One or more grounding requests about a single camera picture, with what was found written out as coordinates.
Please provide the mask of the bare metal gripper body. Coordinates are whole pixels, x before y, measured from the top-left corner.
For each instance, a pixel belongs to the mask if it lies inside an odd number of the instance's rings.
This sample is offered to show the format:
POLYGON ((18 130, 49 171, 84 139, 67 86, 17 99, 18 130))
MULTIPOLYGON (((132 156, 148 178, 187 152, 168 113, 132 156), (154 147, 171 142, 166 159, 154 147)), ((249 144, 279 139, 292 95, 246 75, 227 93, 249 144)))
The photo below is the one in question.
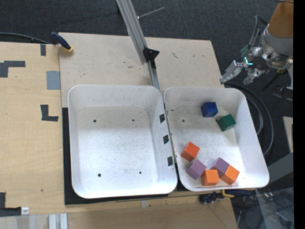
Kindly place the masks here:
POLYGON ((293 59, 275 51, 270 46, 252 46, 242 57, 242 66, 247 69, 267 71, 269 69, 286 70, 293 65, 293 59))

